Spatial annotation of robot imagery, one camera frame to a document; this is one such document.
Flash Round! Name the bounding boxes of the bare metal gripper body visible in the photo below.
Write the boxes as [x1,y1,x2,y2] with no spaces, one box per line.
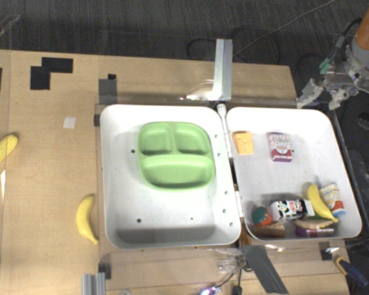
[322,57,369,95]

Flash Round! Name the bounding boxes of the red and white carton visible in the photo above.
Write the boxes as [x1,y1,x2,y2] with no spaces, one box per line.
[268,132,295,162]

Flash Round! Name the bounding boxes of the yellow cheese wedge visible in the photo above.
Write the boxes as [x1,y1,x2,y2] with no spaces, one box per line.
[232,130,255,157]

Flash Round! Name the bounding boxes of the white plastic tray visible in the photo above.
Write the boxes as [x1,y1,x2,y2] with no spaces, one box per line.
[226,106,363,242]
[99,103,243,250]

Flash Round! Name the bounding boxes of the thin black and white rod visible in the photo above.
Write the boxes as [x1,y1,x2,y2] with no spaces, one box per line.
[216,103,244,218]

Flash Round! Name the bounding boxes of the yellow banana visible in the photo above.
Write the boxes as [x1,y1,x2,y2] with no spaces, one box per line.
[75,195,100,246]
[306,183,339,224]

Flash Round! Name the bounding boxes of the cow print milk carton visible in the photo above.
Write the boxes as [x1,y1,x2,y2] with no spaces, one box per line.
[267,198,315,223]

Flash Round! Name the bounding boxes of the beige biscuit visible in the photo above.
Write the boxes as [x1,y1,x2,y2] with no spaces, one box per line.
[293,218,335,230]

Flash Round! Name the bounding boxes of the red and green strawberry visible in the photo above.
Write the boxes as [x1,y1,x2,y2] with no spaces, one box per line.
[252,206,273,227]

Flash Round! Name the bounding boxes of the purple packet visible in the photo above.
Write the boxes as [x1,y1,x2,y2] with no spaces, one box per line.
[295,226,336,238]

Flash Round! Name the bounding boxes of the brown bread slice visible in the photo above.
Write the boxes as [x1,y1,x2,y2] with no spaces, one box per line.
[252,221,287,239]

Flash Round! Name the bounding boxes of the green divided plate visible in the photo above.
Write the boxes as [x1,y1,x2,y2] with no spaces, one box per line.
[137,121,217,192]

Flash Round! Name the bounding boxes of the yellow corn cob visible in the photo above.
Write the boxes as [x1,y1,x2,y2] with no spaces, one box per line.
[0,133,20,172]

